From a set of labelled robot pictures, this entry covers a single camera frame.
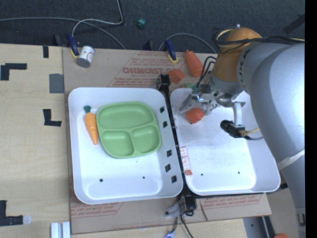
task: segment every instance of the wooden table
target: wooden table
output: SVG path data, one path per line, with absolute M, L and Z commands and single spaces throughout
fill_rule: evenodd
M 0 227 L 0 237 L 50 237 L 50 223 L 67 222 L 68 167 L 64 94 L 50 93 L 49 75 L 63 74 L 62 48 L 0 45 L 0 65 L 27 63 L 27 70 L 11 69 L 0 81 L 0 200 L 7 200 L 7 216 L 31 216 L 30 224 Z M 43 109 L 61 126 L 45 126 Z M 188 224 L 195 238 L 246 238 L 242 219 Z M 72 235 L 96 237 L 164 237 L 171 226 Z M 183 225 L 178 238 L 189 237 Z

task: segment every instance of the orange carrot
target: orange carrot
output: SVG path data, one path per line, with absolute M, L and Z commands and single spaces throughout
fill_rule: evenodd
M 95 114 L 91 113 L 90 106 L 84 106 L 84 110 L 86 111 L 84 120 L 86 129 L 95 145 L 98 143 L 98 130 L 97 130 L 97 120 Z

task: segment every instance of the cardboard box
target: cardboard box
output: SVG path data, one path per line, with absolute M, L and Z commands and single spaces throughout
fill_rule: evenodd
M 172 225 L 164 210 L 177 198 L 131 201 L 99 205 L 80 202 L 73 190 L 69 131 L 68 95 L 77 87 L 152 87 L 160 74 L 179 69 L 184 78 L 170 85 L 170 92 L 187 83 L 197 83 L 186 64 L 184 53 L 176 53 L 172 64 L 166 52 L 100 50 L 89 68 L 76 64 L 68 48 L 63 48 L 67 153 L 69 166 L 71 229 L 73 234 Z M 203 62 L 209 54 L 196 54 Z M 263 216 L 271 214 L 266 194 L 217 196 L 197 199 L 197 209 L 188 223 Z

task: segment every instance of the green plate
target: green plate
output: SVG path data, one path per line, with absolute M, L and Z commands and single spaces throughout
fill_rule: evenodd
M 157 119 L 141 102 L 122 102 L 101 107 L 98 133 L 104 150 L 115 158 L 150 154 L 161 144 Z

